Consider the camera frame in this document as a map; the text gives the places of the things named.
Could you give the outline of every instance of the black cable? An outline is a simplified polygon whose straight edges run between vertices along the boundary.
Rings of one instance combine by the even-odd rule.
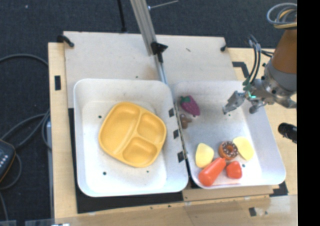
[[[122,3],[121,3],[121,0],[116,0],[116,1],[117,1],[117,4],[118,4],[118,9],[119,9],[119,13],[120,13],[120,20],[121,20],[121,24],[122,24],[121,31],[123,33],[126,33],[127,32],[127,27],[126,27],[126,22],[125,22],[124,11],[123,11],[123,8],[122,8]]]
[[[13,180],[13,182],[9,183],[6,186],[0,186],[0,191],[7,190],[7,189],[11,188],[13,185],[15,185],[17,183],[17,181],[19,180],[21,174],[22,174],[22,161],[21,161],[21,158],[20,158],[20,156],[18,154],[15,154],[15,158],[19,163],[19,172],[18,172],[16,178]]]
[[[47,148],[51,151],[52,147],[48,144],[46,135],[45,135],[45,128],[46,128],[46,123],[48,122],[48,118],[50,117],[50,111],[47,113],[45,118],[43,119],[42,127],[41,127],[41,136],[44,144],[47,146]]]
[[[21,162],[21,159],[20,159],[18,154],[15,154],[15,157],[16,157],[18,163],[19,163],[19,172],[18,172],[16,178],[10,184],[8,184],[6,186],[3,186],[3,187],[0,186],[0,200],[1,200],[1,205],[2,205],[3,212],[4,212],[4,218],[5,218],[6,221],[9,221],[9,216],[8,216],[8,210],[7,210],[7,206],[6,206],[6,203],[5,203],[5,199],[2,196],[1,191],[7,190],[7,189],[11,188],[13,185],[15,185],[17,183],[17,181],[20,179],[20,176],[22,174],[22,162]]]
[[[40,57],[37,57],[33,54],[28,54],[28,53],[16,53],[16,54],[11,54],[11,55],[8,55],[8,56],[5,56],[3,58],[0,58],[0,63],[3,63],[4,61],[7,61],[7,60],[10,60],[10,59],[15,59],[15,58],[31,58],[31,59],[34,59],[34,60],[37,60],[39,62],[41,62],[42,64],[44,64],[46,67],[48,67],[48,63],[43,60],[42,58]],[[15,149],[19,149],[21,148],[23,145],[26,144],[26,142],[31,139],[31,137],[37,132],[37,130],[41,127],[41,135],[42,135],[42,139],[43,141],[45,142],[46,146],[51,150],[51,147],[48,145],[48,143],[46,142],[46,138],[45,138],[45,135],[44,135],[44,129],[45,129],[45,125],[46,125],[46,122],[48,121],[48,118],[50,116],[50,110],[48,109],[48,111],[46,113],[42,113],[42,114],[38,114],[38,115],[35,115],[35,116],[31,116],[23,121],[21,121],[20,123],[18,123],[17,125],[15,125],[13,128],[11,128],[7,133],[5,133],[1,139],[4,139],[6,137],[8,137],[14,130],[16,130],[17,128],[23,126],[24,124],[34,120],[34,119],[37,119],[37,118],[40,118],[42,117],[40,123],[35,127],[35,129],[22,141],[20,142],[16,147]],[[3,191],[3,190],[7,190],[9,188],[11,188],[13,185],[15,185],[17,183],[17,181],[19,180],[21,174],[22,174],[22,161],[20,159],[20,156],[18,154],[15,154],[15,157],[19,163],[19,172],[16,176],[16,178],[13,180],[13,182],[11,182],[10,184],[6,185],[6,186],[0,186],[0,191]],[[2,209],[3,209],[3,212],[4,212],[4,216],[5,216],[5,220],[8,221],[9,218],[8,218],[8,210],[7,210],[7,207],[6,207],[6,203],[5,203],[5,200],[2,196],[2,193],[0,192],[0,201],[1,201],[1,205],[2,205]]]
[[[253,35],[249,36],[249,38],[247,39],[247,43],[249,44],[249,46],[253,48],[254,63],[249,76],[246,78],[245,82],[243,83],[245,86],[248,86],[249,84],[252,85],[254,83],[260,68],[261,53],[262,53],[261,46]]]
[[[261,54],[268,56],[270,58],[274,55],[273,52],[269,52],[269,51],[265,51],[265,50],[261,50]]]
[[[14,58],[31,58],[31,59],[35,59],[35,60],[43,63],[44,65],[46,65],[48,67],[48,63],[44,59],[42,59],[42,58],[40,58],[38,56],[35,56],[33,54],[29,54],[29,53],[15,53],[15,54],[11,54],[11,55],[5,56],[3,58],[0,58],[0,63],[3,63],[6,60],[10,60],[10,59],[14,59]]]
[[[0,200],[1,200],[1,205],[2,205],[3,212],[4,212],[4,218],[6,221],[9,221],[7,206],[6,206],[5,199],[2,196],[1,191],[0,191]]]
[[[33,131],[22,141],[20,142],[15,149],[20,149],[23,145],[26,144],[27,141],[31,139],[31,137],[37,132],[37,130],[43,125],[45,119],[47,118],[48,114],[50,113],[50,110],[48,110],[45,114],[45,116],[41,119],[40,123],[33,129]]]
[[[277,13],[275,20],[271,19],[271,14],[274,11],[279,10]],[[266,14],[266,20],[272,24],[276,29],[284,29],[284,30],[292,30],[297,29],[296,21],[287,21],[289,15],[295,14],[297,16],[298,5],[295,3],[280,3],[276,4],[272,8],[270,8]]]
[[[32,120],[35,120],[37,118],[41,118],[41,117],[44,117],[46,116],[46,113],[43,113],[43,114],[38,114],[38,115],[35,115],[35,116],[31,116],[31,117],[28,117],[27,119],[21,121],[20,123],[16,124],[14,127],[12,127],[8,132],[6,132],[0,139],[5,139],[6,137],[8,137],[14,130],[16,130],[17,128],[21,127],[22,125],[32,121]]]

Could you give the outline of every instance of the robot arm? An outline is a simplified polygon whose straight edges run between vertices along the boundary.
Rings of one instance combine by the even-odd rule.
[[[280,10],[274,21],[270,20],[274,10]],[[292,3],[279,4],[267,13],[267,20],[277,29],[284,29],[284,33],[276,46],[269,62],[264,68],[261,79],[257,79],[259,70],[261,47],[257,40],[251,36],[249,45],[254,49],[255,60],[252,72],[243,82],[243,92],[235,91],[225,106],[222,107],[226,114],[241,106],[248,100],[252,106],[250,113],[255,113],[265,105],[274,103],[285,108],[297,108],[297,103],[291,96],[297,93],[297,5]]]

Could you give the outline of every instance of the wooden table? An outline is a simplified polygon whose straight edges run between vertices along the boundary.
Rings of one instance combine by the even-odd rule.
[[[170,39],[171,36],[162,36],[161,38]],[[223,38],[219,37],[217,40],[218,43],[222,42],[223,45]],[[230,63],[244,62],[247,68],[251,69],[253,65],[252,49],[227,48],[224,53],[225,56],[230,58]],[[231,210],[238,213],[242,218],[245,214],[246,222],[253,220],[253,223],[257,225],[260,222],[265,222],[265,220],[277,222],[278,225],[281,225],[281,222],[285,220],[292,223],[298,221],[297,145],[292,143],[291,140],[283,138],[277,131],[279,124],[282,122],[297,125],[297,113],[296,110],[286,109],[277,104],[266,106],[265,110],[286,168],[287,196],[269,197],[269,194],[274,192],[273,189],[279,188],[279,186],[242,188],[240,192],[234,188],[222,192],[192,189],[187,186],[183,190],[184,200],[182,202],[124,207],[79,214],[77,212],[70,141],[65,44],[49,43],[48,59],[52,125],[53,200],[56,223],[105,225],[108,221],[110,224],[116,222],[117,225],[127,225],[130,221],[131,225],[206,225],[205,222],[213,223],[219,222],[219,220],[222,222],[226,219],[230,220],[230,218],[237,222],[239,220],[237,217],[230,217]],[[268,58],[263,57],[262,60],[267,62]],[[234,68],[234,72],[239,80],[244,80],[240,68]],[[60,78],[60,86],[58,87],[56,86],[57,76]],[[288,211],[283,209],[284,204],[290,207]],[[250,211],[252,208],[255,208],[258,216],[252,216]]]

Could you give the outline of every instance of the toy donut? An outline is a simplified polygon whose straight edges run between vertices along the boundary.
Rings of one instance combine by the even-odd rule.
[[[219,146],[219,155],[226,160],[232,160],[238,156],[238,148],[232,141],[224,141]]]

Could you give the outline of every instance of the toy tomato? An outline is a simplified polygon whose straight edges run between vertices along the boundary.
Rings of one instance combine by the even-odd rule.
[[[211,186],[225,167],[226,159],[222,157],[216,158],[199,173],[198,179],[200,183],[204,186]]]
[[[242,177],[242,169],[238,161],[233,161],[230,164],[228,164],[225,170],[226,170],[226,175],[229,178],[240,179]]]

